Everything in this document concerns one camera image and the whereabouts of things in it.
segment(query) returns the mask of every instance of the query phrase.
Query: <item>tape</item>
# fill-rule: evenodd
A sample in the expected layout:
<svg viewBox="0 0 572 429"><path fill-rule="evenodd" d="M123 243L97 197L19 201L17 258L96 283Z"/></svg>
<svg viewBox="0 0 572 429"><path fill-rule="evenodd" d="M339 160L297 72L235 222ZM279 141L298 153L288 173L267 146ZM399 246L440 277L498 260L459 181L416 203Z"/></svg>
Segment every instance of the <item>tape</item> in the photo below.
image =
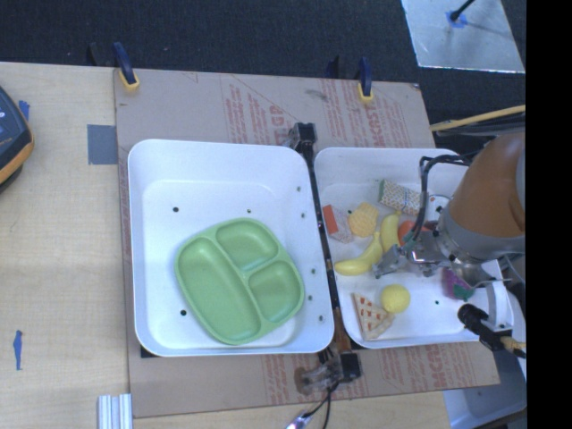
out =
<svg viewBox="0 0 572 429"><path fill-rule="evenodd" d="M451 27L454 27L455 29L462 29L463 27L465 27L468 24L467 21L467 17L465 16L465 14L461 13L456 21L453 21L450 16L453 14L453 11L447 11L445 13L445 16L447 17L447 22L449 23L449 25Z"/></svg>
<svg viewBox="0 0 572 429"><path fill-rule="evenodd" d="M16 355L16 370L21 370L21 331L16 331L13 346Z"/></svg>
<svg viewBox="0 0 572 429"><path fill-rule="evenodd" d="M114 125L88 124L88 162L90 165L117 164L117 133Z"/></svg>

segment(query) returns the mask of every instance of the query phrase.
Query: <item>clamp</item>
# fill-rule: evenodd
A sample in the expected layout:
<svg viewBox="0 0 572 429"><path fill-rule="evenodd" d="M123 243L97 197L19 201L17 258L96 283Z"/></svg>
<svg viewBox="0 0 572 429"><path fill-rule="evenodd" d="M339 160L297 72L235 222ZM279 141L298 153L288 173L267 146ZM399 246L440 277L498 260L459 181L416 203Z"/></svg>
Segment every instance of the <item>clamp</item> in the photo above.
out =
<svg viewBox="0 0 572 429"><path fill-rule="evenodd" d="M135 74L135 71L133 71L131 60L127 52L119 41L116 41L112 48L115 54L115 60L121 68L119 77L122 79L123 85L128 90L135 90L139 87L139 78Z"/></svg>
<svg viewBox="0 0 572 429"><path fill-rule="evenodd" d="M340 56L336 55L325 67L325 77L337 80L340 77Z"/></svg>
<svg viewBox="0 0 572 429"><path fill-rule="evenodd" d="M457 317L466 328L479 336L479 341L491 351L508 350L519 358L526 358L523 349L526 344L512 338L512 329L495 331L486 325L489 315L481 308L471 304L463 305Z"/></svg>
<svg viewBox="0 0 572 429"><path fill-rule="evenodd" d="M359 98L369 102L374 98L372 92L372 67L365 57L359 60L359 83L357 84Z"/></svg>

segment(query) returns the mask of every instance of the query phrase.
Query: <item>wooden table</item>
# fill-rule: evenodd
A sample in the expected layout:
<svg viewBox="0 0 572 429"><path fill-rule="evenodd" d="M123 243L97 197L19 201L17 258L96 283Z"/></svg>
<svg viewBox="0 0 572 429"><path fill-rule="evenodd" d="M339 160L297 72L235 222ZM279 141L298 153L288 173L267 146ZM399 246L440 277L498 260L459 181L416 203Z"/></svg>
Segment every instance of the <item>wooden table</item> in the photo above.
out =
<svg viewBox="0 0 572 429"><path fill-rule="evenodd" d="M93 429L98 396L130 391L117 166L88 163L88 125L114 125L113 69L0 63L0 85L29 103L36 138L0 196L0 427ZM307 407L145 418L133 427L282 429ZM440 391L337 400L328 424L448 426Z"/></svg>

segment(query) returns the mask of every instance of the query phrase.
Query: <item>toy lemon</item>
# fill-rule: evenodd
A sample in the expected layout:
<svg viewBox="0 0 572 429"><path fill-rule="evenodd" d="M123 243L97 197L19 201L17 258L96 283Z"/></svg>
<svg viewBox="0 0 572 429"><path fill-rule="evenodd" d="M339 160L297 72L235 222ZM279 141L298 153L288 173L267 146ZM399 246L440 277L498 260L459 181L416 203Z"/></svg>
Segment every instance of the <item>toy lemon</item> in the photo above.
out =
<svg viewBox="0 0 572 429"><path fill-rule="evenodd" d="M383 288L380 300L388 313L401 313L409 307L411 294L400 284L390 284Z"/></svg>

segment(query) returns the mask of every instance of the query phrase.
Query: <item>blue clamp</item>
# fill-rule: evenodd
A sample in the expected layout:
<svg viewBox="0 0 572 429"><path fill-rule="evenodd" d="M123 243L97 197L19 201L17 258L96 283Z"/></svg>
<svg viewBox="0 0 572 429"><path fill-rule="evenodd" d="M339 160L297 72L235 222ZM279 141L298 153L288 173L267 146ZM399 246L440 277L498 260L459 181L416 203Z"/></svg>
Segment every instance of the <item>blue clamp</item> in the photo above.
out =
<svg viewBox="0 0 572 429"><path fill-rule="evenodd" d="M333 60L328 62L325 68L325 77L337 80L340 77L340 56L336 55Z"/></svg>
<svg viewBox="0 0 572 429"><path fill-rule="evenodd" d="M123 48L123 45L116 41L113 44L113 50L115 54L115 60L119 64L121 68L119 77L122 79L123 85L128 90L134 90L139 87L139 78L133 71L133 67L131 65L131 60L127 55L127 52Z"/></svg>
<svg viewBox="0 0 572 429"><path fill-rule="evenodd" d="M365 57L359 61L359 83L357 85L359 98L364 102L369 102L374 98L372 92L372 67Z"/></svg>

